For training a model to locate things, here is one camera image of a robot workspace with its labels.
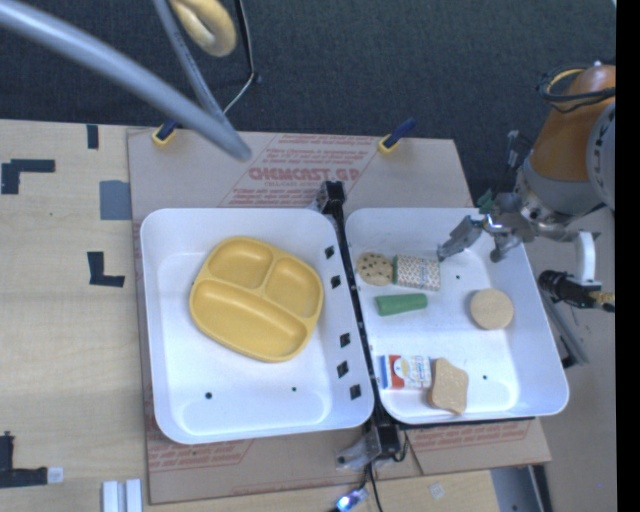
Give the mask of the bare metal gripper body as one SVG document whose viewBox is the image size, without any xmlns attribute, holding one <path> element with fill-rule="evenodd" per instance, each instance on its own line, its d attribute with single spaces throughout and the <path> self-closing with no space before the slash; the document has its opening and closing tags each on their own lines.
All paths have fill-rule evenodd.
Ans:
<svg viewBox="0 0 640 512">
<path fill-rule="evenodd" d="M 533 192 L 502 192 L 482 202 L 485 230 L 498 241 L 532 241 L 544 237 L 567 241 L 570 218 L 550 209 Z"/>
</svg>

